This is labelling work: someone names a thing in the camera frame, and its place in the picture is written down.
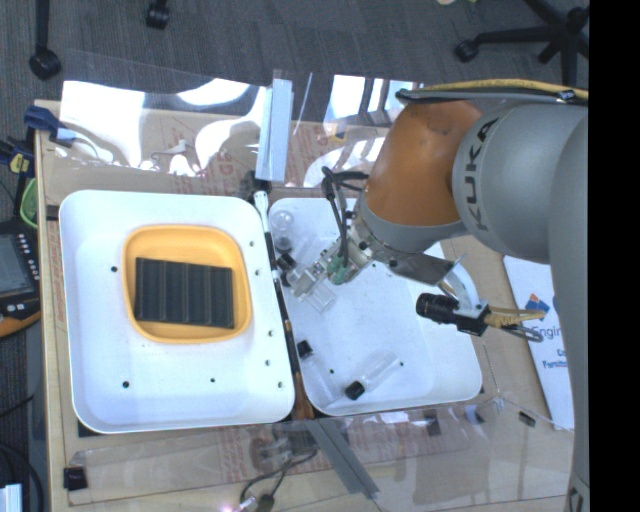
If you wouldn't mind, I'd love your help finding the clear light bulb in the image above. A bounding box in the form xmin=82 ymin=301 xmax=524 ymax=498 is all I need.
xmin=269 ymin=209 xmax=296 ymax=252

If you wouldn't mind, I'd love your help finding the white printed paper sheet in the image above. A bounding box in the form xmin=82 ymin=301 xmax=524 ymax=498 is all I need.
xmin=501 ymin=253 xmax=576 ymax=432

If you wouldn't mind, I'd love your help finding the brown cardboard board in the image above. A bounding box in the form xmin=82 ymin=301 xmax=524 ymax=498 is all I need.
xmin=33 ymin=99 xmax=576 ymax=507

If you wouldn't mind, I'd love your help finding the black office chair base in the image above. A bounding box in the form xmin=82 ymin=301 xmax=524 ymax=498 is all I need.
xmin=28 ymin=0 xmax=172 ymax=80
xmin=453 ymin=0 xmax=590 ymax=87

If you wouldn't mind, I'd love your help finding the white plastic tray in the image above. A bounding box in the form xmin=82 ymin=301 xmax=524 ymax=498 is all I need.
xmin=267 ymin=196 xmax=484 ymax=418
xmin=58 ymin=189 xmax=297 ymax=435

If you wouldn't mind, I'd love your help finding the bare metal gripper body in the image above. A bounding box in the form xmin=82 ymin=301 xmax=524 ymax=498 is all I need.
xmin=313 ymin=225 xmax=401 ymax=286

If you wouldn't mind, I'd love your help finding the black ribbed rectangular block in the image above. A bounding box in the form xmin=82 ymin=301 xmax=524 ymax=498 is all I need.
xmin=133 ymin=256 xmax=237 ymax=331

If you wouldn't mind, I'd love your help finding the clear bottle with black cap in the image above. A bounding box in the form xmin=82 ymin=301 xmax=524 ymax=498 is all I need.
xmin=295 ymin=339 xmax=335 ymax=402
xmin=343 ymin=351 xmax=404 ymax=402
xmin=276 ymin=252 xmax=303 ymax=288

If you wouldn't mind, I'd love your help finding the black cylinder on white bracket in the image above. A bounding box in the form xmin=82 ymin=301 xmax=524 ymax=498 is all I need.
xmin=415 ymin=257 xmax=492 ymax=337

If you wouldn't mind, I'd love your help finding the yellow plastic bowl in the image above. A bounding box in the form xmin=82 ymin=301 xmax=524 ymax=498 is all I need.
xmin=121 ymin=224 xmax=253 ymax=345

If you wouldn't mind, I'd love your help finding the black block with thin wires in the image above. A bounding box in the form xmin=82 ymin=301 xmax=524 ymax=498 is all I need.
xmin=248 ymin=423 xmax=321 ymax=467

